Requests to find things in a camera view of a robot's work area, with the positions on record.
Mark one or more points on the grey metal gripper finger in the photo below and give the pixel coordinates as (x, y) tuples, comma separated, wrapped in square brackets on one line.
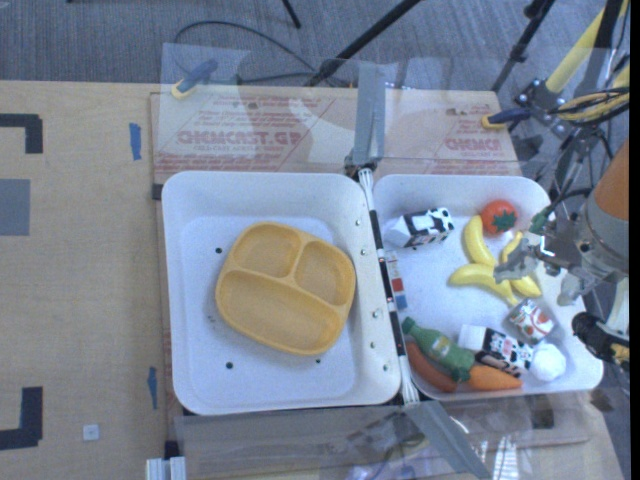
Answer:
[(515, 264), (571, 288)]

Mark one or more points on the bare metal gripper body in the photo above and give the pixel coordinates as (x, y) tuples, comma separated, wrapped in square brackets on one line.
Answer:
[(567, 245)]

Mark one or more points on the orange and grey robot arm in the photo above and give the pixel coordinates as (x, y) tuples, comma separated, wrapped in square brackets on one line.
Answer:
[(613, 183)]

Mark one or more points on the yellow banana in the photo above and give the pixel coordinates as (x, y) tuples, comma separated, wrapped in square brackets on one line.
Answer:
[(475, 275), (477, 243), (527, 285)]

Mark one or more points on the red tomato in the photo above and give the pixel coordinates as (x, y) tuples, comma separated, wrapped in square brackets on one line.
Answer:
[(499, 217)]

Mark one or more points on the white red strawberry carton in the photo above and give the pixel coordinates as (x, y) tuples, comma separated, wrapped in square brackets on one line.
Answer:
[(532, 320)]

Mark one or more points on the white ball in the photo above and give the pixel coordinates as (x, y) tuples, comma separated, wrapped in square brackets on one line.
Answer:
[(548, 362)]

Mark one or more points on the white plastic tray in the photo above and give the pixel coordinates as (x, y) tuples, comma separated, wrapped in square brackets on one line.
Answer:
[(200, 318), (440, 293)]

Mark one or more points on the cow print white bottle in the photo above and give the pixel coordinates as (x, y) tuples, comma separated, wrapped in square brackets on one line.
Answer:
[(500, 345)]

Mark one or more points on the cow print milk carton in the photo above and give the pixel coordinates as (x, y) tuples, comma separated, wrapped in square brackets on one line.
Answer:
[(425, 225)]

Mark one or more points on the green bottle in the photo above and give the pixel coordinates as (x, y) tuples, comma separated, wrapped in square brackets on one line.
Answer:
[(445, 350)]

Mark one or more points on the orange carrot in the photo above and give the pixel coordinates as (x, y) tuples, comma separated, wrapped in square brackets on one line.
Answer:
[(492, 379)]

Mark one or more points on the brown sausage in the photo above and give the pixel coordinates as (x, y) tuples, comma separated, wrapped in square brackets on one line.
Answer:
[(430, 370)]

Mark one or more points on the thin black and white rod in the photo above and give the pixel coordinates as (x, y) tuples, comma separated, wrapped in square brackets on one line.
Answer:
[(378, 238)]

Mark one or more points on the yellow divided plate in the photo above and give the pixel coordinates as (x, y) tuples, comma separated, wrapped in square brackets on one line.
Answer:
[(280, 298)]

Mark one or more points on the brown cardboard board red print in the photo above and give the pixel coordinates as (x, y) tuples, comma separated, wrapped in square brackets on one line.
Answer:
[(280, 133)]

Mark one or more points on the small white square block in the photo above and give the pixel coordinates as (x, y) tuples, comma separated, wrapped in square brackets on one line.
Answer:
[(90, 432)]

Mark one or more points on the black cylinder on white bracket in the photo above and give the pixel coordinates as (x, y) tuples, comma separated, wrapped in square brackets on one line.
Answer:
[(595, 335)]

